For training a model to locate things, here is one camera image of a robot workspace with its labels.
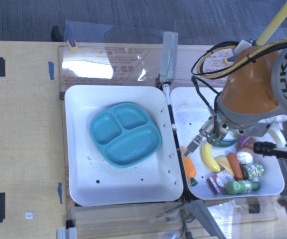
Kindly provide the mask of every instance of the table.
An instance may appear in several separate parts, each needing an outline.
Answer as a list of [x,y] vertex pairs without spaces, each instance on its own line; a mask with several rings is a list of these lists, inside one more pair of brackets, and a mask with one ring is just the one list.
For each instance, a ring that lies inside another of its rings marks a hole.
[[[0,41],[0,57],[5,59],[5,77],[0,77],[0,193],[5,193],[0,238],[55,238],[56,230],[65,227],[68,189],[58,53],[62,45]],[[48,62],[54,64],[54,80]],[[286,211],[277,206],[276,198],[270,199],[275,219],[251,223],[248,217],[246,223],[231,225],[232,235],[287,238]],[[189,227],[194,238],[216,238],[198,222]]]

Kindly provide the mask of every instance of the gray carpet floor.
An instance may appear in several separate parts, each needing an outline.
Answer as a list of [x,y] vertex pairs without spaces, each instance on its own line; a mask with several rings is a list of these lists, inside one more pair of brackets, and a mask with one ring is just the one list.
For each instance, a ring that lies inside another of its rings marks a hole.
[[[179,44],[209,44],[257,39],[287,0],[0,0],[0,40],[52,41],[66,20],[136,29],[116,31],[105,42],[160,42],[148,33],[176,31]],[[287,36],[287,18],[270,41]],[[287,138],[287,121],[283,123]],[[280,164],[287,175],[287,162]],[[287,179],[283,192],[287,209]]]

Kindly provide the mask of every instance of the yellow pole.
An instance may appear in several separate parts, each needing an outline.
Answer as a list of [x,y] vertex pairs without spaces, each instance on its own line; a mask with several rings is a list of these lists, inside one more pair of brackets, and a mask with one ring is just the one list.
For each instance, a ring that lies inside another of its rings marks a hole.
[[264,45],[267,40],[272,36],[272,34],[276,31],[276,29],[281,25],[281,23],[287,17],[287,1],[280,9],[278,14],[274,17],[274,19],[270,22],[264,32],[260,35],[257,40],[257,45],[262,46]]

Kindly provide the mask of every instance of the white square marker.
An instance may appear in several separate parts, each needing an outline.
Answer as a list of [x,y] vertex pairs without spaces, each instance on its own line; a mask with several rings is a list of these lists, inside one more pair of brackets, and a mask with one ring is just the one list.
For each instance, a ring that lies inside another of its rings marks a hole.
[[26,219],[26,220],[32,220],[32,219],[34,219],[34,212],[33,212],[33,211],[26,212],[26,213],[25,213],[25,219]]

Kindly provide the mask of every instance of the yellow banana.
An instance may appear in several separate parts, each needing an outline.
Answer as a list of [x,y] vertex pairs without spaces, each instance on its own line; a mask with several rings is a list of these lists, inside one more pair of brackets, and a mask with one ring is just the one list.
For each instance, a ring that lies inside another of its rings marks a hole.
[[220,166],[212,156],[211,147],[212,147],[211,144],[209,144],[207,141],[202,145],[201,147],[202,159],[209,169],[211,169],[214,172],[220,172],[221,171]]

